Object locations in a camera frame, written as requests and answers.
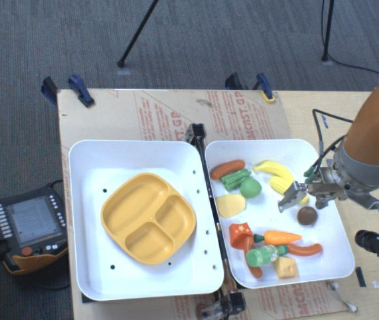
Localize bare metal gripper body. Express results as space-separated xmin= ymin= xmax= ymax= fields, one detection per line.
xmin=306 ymin=166 xmax=354 ymax=202

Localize yellow corn cob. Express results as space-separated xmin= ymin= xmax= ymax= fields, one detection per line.
xmin=269 ymin=175 xmax=310 ymax=205

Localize brown ball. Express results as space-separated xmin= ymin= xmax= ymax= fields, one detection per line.
xmin=296 ymin=205 xmax=318 ymax=227

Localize white plastic tray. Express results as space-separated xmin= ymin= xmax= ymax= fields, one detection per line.
xmin=204 ymin=138 xmax=356 ymax=290
xmin=68 ymin=139 xmax=226 ymax=302

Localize yellow banana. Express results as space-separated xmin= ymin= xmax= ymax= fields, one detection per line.
xmin=252 ymin=159 xmax=295 ymax=184

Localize green ball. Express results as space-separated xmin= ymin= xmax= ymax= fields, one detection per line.
xmin=239 ymin=177 xmax=263 ymax=199

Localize orange carrot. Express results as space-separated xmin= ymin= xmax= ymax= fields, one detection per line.
xmin=252 ymin=230 xmax=303 ymax=246

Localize orange-red sausage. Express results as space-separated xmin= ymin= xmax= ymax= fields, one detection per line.
xmin=243 ymin=236 xmax=264 ymax=279
xmin=209 ymin=159 xmax=246 ymax=181
xmin=285 ymin=242 xmax=324 ymax=257

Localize green beans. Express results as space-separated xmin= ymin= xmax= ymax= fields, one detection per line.
xmin=220 ymin=168 xmax=253 ymax=192

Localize pale yellow potato slice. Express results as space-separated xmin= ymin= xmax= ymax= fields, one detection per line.
xmin=215 ymin=193 xmax=247 ymax=219

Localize green plastic bottle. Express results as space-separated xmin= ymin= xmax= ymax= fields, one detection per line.
xmin=245 ymin=243 xmax=290 ymax=269

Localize yellow cheese wedge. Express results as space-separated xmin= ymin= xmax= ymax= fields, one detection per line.
xmin=272 ymin=256 xmax=300 ymax=280

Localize thin black and white rod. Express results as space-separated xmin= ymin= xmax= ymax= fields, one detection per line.
xmin=194 ymin=137 xmax=235 ymax=293

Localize brown cardboard board, red print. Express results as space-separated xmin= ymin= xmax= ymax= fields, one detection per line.
xmin=57 ymin=88 xmax=352 ymax=320

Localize yellow divided plate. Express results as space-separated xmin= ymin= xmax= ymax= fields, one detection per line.
xmin=100 ymin=172 xmax=198 ymax=266

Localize black tripod leg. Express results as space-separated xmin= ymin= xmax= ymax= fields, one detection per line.
xmin=320 ymin=0 xmax=338 ymax=63
xmin=116 ymin=0 xmax=169 ymax=69

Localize black cylinder on white bracket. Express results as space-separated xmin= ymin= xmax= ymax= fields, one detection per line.
xmin=350 ymin=193 xmax=379 ymax=260

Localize white strap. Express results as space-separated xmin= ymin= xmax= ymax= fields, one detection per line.
xmin=326 ymin=279 xmax=360 ymax=314

